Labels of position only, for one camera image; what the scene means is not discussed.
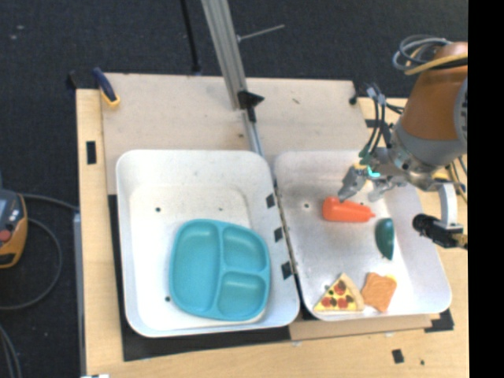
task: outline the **blue plate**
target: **blue plate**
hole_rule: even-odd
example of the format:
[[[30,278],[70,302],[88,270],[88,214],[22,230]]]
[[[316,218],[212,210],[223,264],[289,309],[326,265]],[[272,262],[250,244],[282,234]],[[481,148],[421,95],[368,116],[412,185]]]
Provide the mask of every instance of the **blue plate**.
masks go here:
[[[259,234],[218,220],[191,220],[176,233],[169,267],[172,300],[184,311],[246,321],[266,306],[270,260]]]

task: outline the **yellow and black device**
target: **yellow and black device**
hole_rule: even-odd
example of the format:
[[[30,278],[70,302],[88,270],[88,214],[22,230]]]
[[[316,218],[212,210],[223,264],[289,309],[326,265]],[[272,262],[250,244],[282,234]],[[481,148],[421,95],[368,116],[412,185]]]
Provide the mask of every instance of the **yellow and black device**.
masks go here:
[[[28,215],[23,196],[0,188],[0,269],[20,259],[28,234]]]

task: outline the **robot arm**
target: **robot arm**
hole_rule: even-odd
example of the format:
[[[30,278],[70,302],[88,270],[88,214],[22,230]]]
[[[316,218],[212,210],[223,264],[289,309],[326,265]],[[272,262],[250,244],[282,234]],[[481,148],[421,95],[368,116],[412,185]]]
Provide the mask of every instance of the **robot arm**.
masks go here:
[[[408,54],[408,49],[415,49]],[[429,60],[421,59],[434,51]],[[394,56],[395,67],[406,74],[420,74],[405,109],[394,126],[386,147],[360,153],[361,162],[349,168],[339,190],[340,201],[355,195],[371,180],[369,200],[375,202],[386,191],[408,183],[422,191],[437,192],[441,198],[441,220],[419,215],[413,227],[433,242],[467,249],[467,236],[457,224],[455,183],[438,180],[435,173],[467,153],[467,66],[468,43],[451,43],[432,37],[411,37],[402,42]],[[407,65],[398,63],[404,55]],[[380,92],[371,94],[376,104],[384,104]]]

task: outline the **wooden table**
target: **wooden table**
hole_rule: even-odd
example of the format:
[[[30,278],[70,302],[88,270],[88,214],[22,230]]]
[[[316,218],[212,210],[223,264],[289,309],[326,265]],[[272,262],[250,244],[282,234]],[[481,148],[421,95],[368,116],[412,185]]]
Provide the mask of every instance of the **wooden table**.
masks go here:
[[[128,83],[132,80],[135,82],[135,79],[127,80],[126,84],[122,85],[124,77],[110,76],[112,84],[119,85],[117,92],[121,96],[123,108],[104,107],[105,104],[96,90],[81,89],[76,92],[81,209],[81,240],[77,248],[77,261],[82,294],[79,300],[83,313],[83,375],[109,374],[112,378],[469,376],[468,253],[464,250],[443,248],[437,250],[453,295],[449,308],[449,316],[453,317],[454,322],[452,330],[424,330],[441,321],[440,315],[399,318],[381,326],[366,323],[340,324],[338,328],[329,329],[320,321],[311,325],[295,322],[291,326],[290,341],[124,361],[107,202],[108,195],[113,191],[113,183],[110,183],[110,176],[107,176],[107,173],[111,172],[108,162],[113,159],[106,155],[106,141],[109,137],[104,133],[104,119],[107,116],[106,111],[126,110],[127,101],[131,100],[135,93],[128,92]],[[212,77],[184,78],[185,80],[180,76],[145,76],[142,77],[144,84],[140,89],[148,90],[149,86],[152,87],[156,83],[168,83],[184,97],[197,95],[198,99],[202,99],[202,96],[208,95],[212,97],[215,105],[227,105],[226,98],[223,98],[227,93],[222,80]],[[306,134],[312,134],[310,141],[317,142],[315,148],[318,145],[329,150],[333,148],[335,138],[331,133],[334,131],[331,130],[332,125],[324,125],[323,119],[314,119],[309,113],[295,112],[295,108],[298,105],[308,105],[308,102],[309,107],[316,111],[323,111],[324,107],[331,107],[337,102],[345,102],[344,105],[347,105],[353,92],[350,82],[252,79],[248,83],[251,92],[260,95],[265,93],[265,103],[271,102],[271,110],[265,108],[264,112],[261,112],[261,107],[257,109],[259,125],[265,126],[260,131],[269,133],[263,140],[265,152],[270,154],[269,160],[277,154],[272,149],[276,146],[273,141],[278,143],[281,140],[282,136],[278,130],[284,128],[283,122],[301,130],[300,125],[295,122],[296,116],[300,116],[301,122],[305,122]],[[189,89],[196,87],[194,91],[181,91],[181,86]],[[170,102],[171,105],[180,107],[184,99],[186,98],[178,99],[172,96]],[[277,102],[287,101],[293,108],[291,112],[273,108]],[[401,104],[404,101],[396,99],[392,102]],[[360,99],[357,109],[360,109],[358,116],[372,117],[369,100]],[[341,122],[344,122],[344,119],[337,119],[335,127]],[[284,133],[286,144],[292,144],[291,140],[295,139],[295,135],[288,129]],[[238,149],[246,149],[243,136],[240,138]],[[292,148],[313,148],[304,144]],[[419,192],[419,197],[426,213],[440,216],[437,195]],[[467,231],[467,205],[461,198],[458,211],[459,220]]]

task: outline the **white tray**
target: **white tray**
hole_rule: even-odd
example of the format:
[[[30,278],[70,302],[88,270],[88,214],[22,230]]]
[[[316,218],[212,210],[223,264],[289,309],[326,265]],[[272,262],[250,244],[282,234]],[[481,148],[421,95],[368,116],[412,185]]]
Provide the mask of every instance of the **white tray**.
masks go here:
[[[240,150],[132,150],[116,167],[124,304],[131,327],[147,337],[275,328],[298,315],[293,276],[267,162]],[[271,289],[264,311],[251,321],[196,317],[170,301],[169,259],[178,227],[209,218],[252,228],[267,243]]]
[[[288,152],[276,159],[280,203],[306,308],[324,321],[444,311],[450,305],[451,290],[435,244],[413,229],[412,219],[422,213],[414,187],[396,187],[371,203],[368,182],[349,198],[371,207],[376,214],[366,223],[331,222],[322,217],[324,199],[337,195],[355,162],[358,152],[353,150]],[[390,217],[395,227],[392,260],[379,252],[374,238],[376,222],[385,217]],[[359,289],[368,272],[395,276],[398,286],[387,312],[379,313],[370,306],[358,313],[313,311],[326,287],[342,272]]]

